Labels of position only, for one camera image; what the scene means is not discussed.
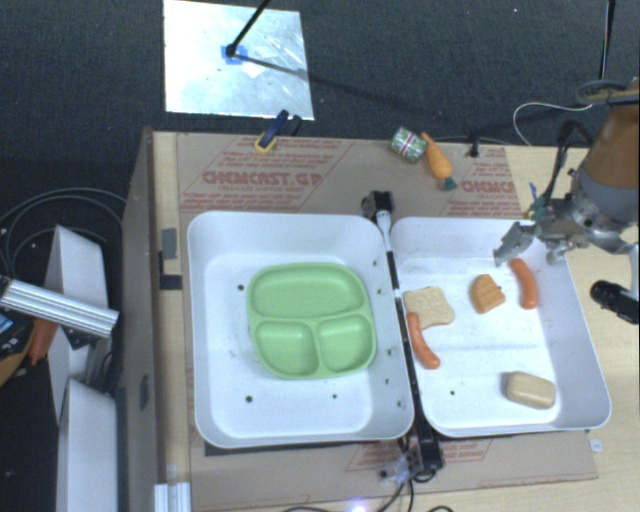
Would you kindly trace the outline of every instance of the green divided plate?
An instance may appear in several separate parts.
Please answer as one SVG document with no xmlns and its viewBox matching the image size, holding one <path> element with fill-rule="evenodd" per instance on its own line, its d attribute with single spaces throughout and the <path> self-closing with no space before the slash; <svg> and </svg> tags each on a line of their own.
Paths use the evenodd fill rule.
<svg viewBox="0 0 640 512">
<path fill-rule="evenodd" d="M 376 337 L 360 278 L 335 263 L 258 272 L 247 289 L 251 339 L 262 364 L 285 379 L 322 379 L 369 366 Z"/>
</svg>

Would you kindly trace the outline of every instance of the toy carrot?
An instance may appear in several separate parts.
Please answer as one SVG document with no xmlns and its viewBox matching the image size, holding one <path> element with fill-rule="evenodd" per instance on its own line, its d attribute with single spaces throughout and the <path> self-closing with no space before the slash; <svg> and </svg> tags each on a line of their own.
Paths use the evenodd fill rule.
<svg viewBox="0 0 640 512">
<path fill-rule="evenodd" d="M 425 155 L 427 157 L 427 162 L 429 162 L 431 172 L 437 179 L 444 180 L 445 190 L 454 189 L 457 185 L 456 182 L 453 181 L 453 178 L 451 178 L 451 173 L 453 172 L 453 166 L 451 165 L 451 162 L 438 147 L 435 141 L 431 137 L 429 137 L 429 135 L 427 135 L 425 132 L 422 132 L 420 134 L 420 137 L 427 143 Z"/>
</svg>

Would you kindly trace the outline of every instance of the dark floor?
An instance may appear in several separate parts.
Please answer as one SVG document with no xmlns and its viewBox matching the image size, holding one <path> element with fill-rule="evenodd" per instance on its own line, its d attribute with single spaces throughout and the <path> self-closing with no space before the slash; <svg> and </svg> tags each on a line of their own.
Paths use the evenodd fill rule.
<svg viewBox="0 0 640 512">
<path fill-rule="evenodd" d="M 514 144 L 522 143 L 512 125 L 516 107 L 575 104 L 577 86 L 598 78 L 606 6 L 604 0 L 272 2 L 302 17 L 316 120 L 303 124 L 301 136 L 388 139 L 405 125 L 436 137 L 479 133 Z M 638 74 L 639 21 L 639 2 L 616 5 L 607 78 L 628 82 Z M 3 0 L 0 66 L 4 229 L 15 219 L 3 217 L 14 206 L 54 189 L 95 187 L 126 196 L 145 125 L 232 133 L 265 126 L 164 111 L 161 0 Z M 565 119 L 595 134 L 604 114 L 532 107 L 519 125 L 534 145 L 553 145 Z M 99 199 L 121 214 L 118 201 Z M 5 256 L 56 222 L 102 238 L 117 305 L 117 226 L 82 200 L 29 212 L 11 231 L 9 247 L 2 232 Z M 42 235 L 23 246 L 15 258 L 21 279 L 42 282 L 48 240 Z M 2 512 L 55 508 L 57 434 L 47 371 L 39 364 L 0 389 Z"/>
</svg>

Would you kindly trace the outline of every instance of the toy bread slice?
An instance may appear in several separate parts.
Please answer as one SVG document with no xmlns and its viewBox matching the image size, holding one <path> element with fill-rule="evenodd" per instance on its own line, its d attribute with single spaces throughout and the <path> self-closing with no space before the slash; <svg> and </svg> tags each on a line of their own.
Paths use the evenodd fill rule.
<svg viewBox="0 0 640 512">
<path fill-rule="evenodd" d="M 420 318 L 421 329 L 432 325 L 450 324 L 455 318 L 453 308 L 437 286 L 408 291 L 402 297 L 407 312 L 417 313 Z"/>
<path fill-rule="evenodd" d="M 478 276 L 471 285 L 471 302 L 478 313 L 486 313 L 504 301 L 504 293 L 489 274 Z"/>
</svg>

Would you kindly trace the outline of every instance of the yellow object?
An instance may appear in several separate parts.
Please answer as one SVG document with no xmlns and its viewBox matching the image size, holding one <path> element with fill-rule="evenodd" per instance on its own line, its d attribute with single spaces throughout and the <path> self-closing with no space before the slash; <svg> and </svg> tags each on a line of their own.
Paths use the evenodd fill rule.
<svg viewBox="0 0 640 512">
<path fill-rule="evenodd" d="M 273 149 L 273 146 L 275 146 L 275 145 L 276 145 L 276 140 L 278 140 L 278 139 L 276 139 L 276 138 L 274 137 L 273 139 L 271 139 L 271 142 L 269 142 L 269 144 L 267 144 L 267 147 L 266 147 L 266 148 L 263 148 L 263 147 L 259 144 L 259 142 L 262 140 L 262 137 L 264 137 L 264 134 L 265 134 L 265 133 L 266 133 L 266 132 L 262 132 L 262 133 L 260 134 L 260 137 L 258 137 L 258 138 L 256 139 L 256 141 L 253 143 L 253 148 L 254 148 L 258 153 L 260 153 L 260 154 L 262 154 L 262 155 L 266 155 L 269 151 L 271 151 L 271 150 Z"/>
<path fill-rule="evenodd" d="M 24 349 L 22 349 L 22 352 L 20 352 L 19 354 L 12 354 L 2 360 L 2 364 L 0 364 L 0 387 L 2 387 L 4 383 L 7 382 L 18 369 L 18 367 L 22 363 L 22 360 L 26 357 L 27 352 L 29 352 L 32 341 L 33 332 L 31 333 L 29 341 L 25 345 Z"/>
<path fill-rule="evenodd" d="M 451 176 L 453 166 L 442 150 L 425 132 L 422 132 L 420 137 L 427 143 L 425 155 L 433 175 L 439 180 L 444 180 Z"/>
</svg>

